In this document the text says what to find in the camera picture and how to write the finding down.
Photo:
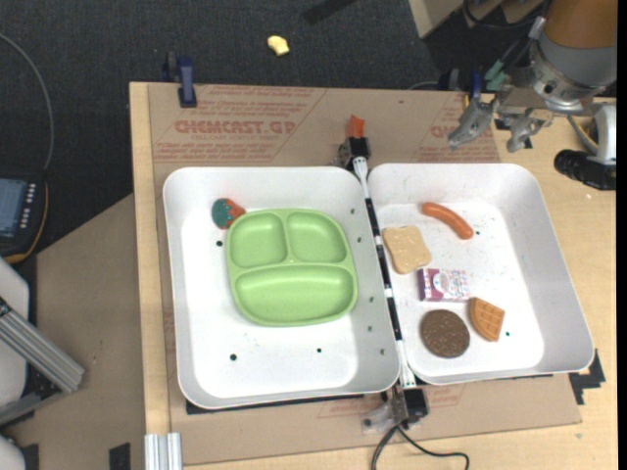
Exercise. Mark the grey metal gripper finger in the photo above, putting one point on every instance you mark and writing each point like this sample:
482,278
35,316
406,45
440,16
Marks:
471,121
525,126

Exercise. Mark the small yellow toy piece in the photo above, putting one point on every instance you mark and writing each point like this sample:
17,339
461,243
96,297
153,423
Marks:
278,45

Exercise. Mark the brown round biscuit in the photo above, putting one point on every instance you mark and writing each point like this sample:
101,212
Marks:
444,334

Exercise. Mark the red and green strawberry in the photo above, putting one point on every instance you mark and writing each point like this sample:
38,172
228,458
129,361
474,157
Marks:
223,212

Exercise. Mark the small orange plastic piece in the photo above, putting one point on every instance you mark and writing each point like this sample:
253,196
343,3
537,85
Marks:
356,125

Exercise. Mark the thin black and white rod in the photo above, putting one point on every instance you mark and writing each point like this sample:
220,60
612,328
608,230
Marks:
379,250

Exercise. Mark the black cylinder on white bracket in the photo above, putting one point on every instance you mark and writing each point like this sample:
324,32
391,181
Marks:
585,167

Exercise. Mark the green divided plate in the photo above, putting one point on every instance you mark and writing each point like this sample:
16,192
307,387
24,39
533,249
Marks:
294,287

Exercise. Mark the tan bread slice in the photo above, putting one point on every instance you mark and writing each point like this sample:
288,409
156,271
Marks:
405,249

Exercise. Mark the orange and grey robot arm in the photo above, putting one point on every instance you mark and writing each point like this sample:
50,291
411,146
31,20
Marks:
580,13

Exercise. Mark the orange waffle piece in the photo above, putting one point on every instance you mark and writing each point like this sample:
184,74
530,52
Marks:
487,318

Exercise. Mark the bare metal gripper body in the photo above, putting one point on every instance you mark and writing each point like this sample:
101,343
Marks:
558,97

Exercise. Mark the orange sausage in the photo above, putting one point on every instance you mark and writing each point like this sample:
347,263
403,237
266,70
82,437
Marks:
448,218

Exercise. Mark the white plastic tray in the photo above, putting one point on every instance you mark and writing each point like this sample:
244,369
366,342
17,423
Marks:
519,282
274,365

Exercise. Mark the brown cardboard board red print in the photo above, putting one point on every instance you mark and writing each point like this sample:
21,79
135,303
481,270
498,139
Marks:
235,130

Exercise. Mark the purple and white carton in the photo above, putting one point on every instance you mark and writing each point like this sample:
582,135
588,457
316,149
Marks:
443,285

